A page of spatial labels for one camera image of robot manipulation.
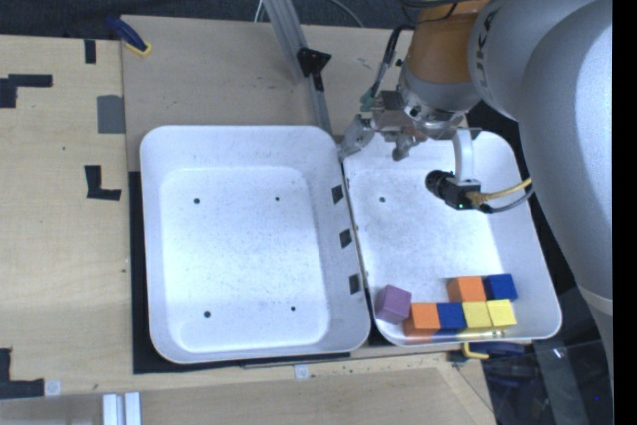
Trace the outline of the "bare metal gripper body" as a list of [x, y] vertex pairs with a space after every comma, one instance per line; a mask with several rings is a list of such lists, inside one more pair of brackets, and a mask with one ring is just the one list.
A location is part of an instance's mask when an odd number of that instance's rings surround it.
[[451, 139], [467, 111], [466, 88], [370, 89], [372, 127], [387, 137]]

